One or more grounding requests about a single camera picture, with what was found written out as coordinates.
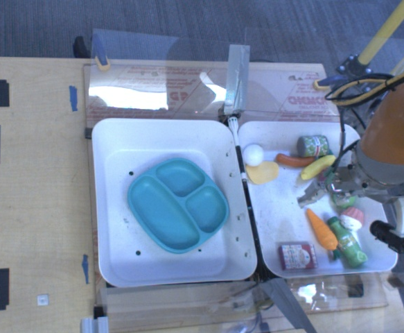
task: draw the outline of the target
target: wooden tabletop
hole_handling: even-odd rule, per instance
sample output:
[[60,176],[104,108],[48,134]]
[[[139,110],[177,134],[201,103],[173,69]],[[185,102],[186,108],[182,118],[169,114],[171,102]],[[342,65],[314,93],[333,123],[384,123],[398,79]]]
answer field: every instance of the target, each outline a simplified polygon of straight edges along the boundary
[[[80,320],[93,315],[83,74],[88,62],[0,58],[0,80],[10,85],[10,105],[0,107],[0,268],[9,269],[9,303],[0,310],[0,332],[78,332]],[[74,88],[76,110],[70,99]],[[309,318],[318,332],[404,332],[398,291],[385,289],[385,300],[382,307]],[[292,329],[285,318],[267,321],[273,332]],[[215,329],[207,326],[203,332]]]

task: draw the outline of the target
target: blue plate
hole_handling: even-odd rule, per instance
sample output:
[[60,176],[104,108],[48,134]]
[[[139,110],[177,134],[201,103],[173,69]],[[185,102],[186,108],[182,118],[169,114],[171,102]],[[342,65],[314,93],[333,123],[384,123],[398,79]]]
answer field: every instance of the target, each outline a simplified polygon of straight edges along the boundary
[[128,203],[142,228],[163,249],[186,253],[212,237],[229,215],[227,199],[201,168],[166,160],[135,179]]

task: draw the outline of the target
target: cupcake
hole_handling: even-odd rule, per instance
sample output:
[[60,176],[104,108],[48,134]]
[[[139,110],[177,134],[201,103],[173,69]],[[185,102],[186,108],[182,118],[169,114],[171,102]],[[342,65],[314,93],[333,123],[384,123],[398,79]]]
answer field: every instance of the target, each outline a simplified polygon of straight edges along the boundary
[[348,207],[340,215],[340,223],[348,230],[359,230],[363,226],[364,214],[358,208]]

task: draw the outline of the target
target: bottle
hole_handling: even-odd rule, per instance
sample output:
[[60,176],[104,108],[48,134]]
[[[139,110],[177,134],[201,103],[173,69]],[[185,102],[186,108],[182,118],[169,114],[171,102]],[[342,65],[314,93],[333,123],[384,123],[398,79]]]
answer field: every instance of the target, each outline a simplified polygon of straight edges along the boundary
[[344,255],[351,268],[356,268],[368,260],[367,255],[362,252],[359,243],[352,235],[351,231],[342,226],[339,219],[334,216],[327,221],[331,230],[339,241],[338,248]]

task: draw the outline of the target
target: sausage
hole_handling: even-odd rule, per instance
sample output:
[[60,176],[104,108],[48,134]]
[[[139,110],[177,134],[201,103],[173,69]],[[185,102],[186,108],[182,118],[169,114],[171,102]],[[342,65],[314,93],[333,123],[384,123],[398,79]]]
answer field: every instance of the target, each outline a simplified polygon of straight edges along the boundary
[[290,155],[279,153],[277,154],[275,161],[289,167],[302,168],[314,162],[315,157],[291,157]]

